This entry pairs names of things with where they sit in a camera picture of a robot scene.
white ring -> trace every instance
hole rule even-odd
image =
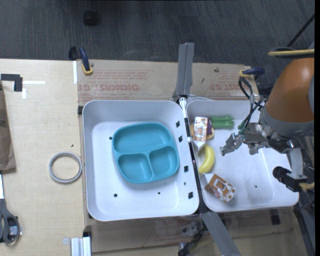
[[[73,177],[73,178],[70,178],[70,179],[62,179],[62,178],[58,178],[56,175],[54,175],[53,171],[52,171],[52,165],[54,164],[54,161],[57,160],[58,158],[60,157],[71,157],[73,158],[74,160],[77,161],[78,165],[79,165],[79,171],[78,173]],[[58,183],[64,183],[64,184],[67,184],[67,183],[71,183],[71,182],[74,182],[75,180],[77,180],[80,175],[82,173],[82,164],[81,164],[81,159],[80,157],[78,157],[77,155],[75,155],[74,153],[71,153],[71,152],[60,152],[58,154],[55,154],[50,162],[49,162],[49,174],[51,176],[51,178],[58,182]]]

table surface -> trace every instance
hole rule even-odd
[[[59,152],[81,155],[73,62],[0,59],[0,67],[0,73],[20,74],[23,81],[45,81],[25,84],[26,99],[21,92],[14,92],[13,82],[2,81],[17,165],[14,171],[2,175],[4,195],[8,209],[18,216],[22,236],[13,246],[0,243],[0,255],[69,256],[70,246],[63,243],[64,239],[81,238],[85,228],[83,181],[79,178],[70,184],[57,183],[49,175],[48,164]],[[61,158],[54,171],[70,178],[77,172],[77,163]],[[307,255],[297,219],[290,218],[290,232],[243,236],[235,239],[235,244],[243,255]],[[221,255],[214,242],[206,250],[208,246],[209,254],[194,255]],[[177,245],[94,253],[177,254]]]

blue plate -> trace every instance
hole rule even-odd
[[[131,183],[165,179],[179,168],[175,140],[159,122],[143,122],[118,129],[112,151],[120,174]]]

banana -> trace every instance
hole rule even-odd
[[[199,174],[206,174],[209,172],[215,163],[215,152],[212,147],[210,147],[208,144],[204,145],[204,161],[199,167],[198,171]]]

